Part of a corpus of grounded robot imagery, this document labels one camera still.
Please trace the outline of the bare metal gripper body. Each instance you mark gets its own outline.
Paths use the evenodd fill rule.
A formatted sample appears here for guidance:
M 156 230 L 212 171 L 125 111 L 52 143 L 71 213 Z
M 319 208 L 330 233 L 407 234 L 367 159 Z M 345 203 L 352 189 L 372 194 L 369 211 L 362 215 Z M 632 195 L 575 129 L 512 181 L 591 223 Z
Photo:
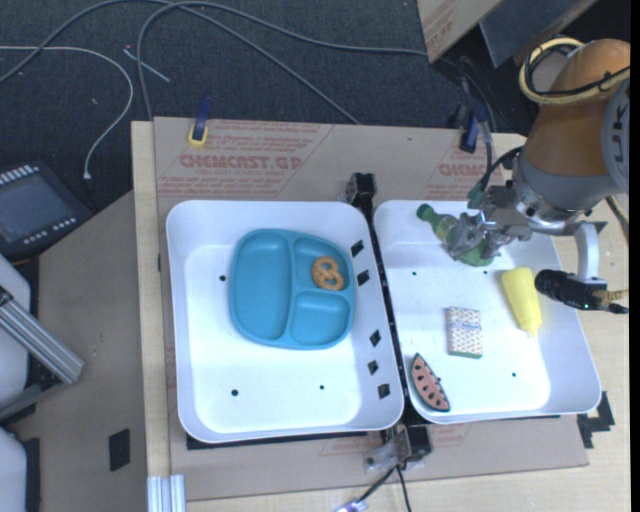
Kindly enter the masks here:
M 534 233 L 560 233 L 570 221 L 570 212 L 554 206 L 529 185 L 507 182 L 469 192 L 469 208 L 480 211 L 476 222 L 489 241 L 528 241 Z

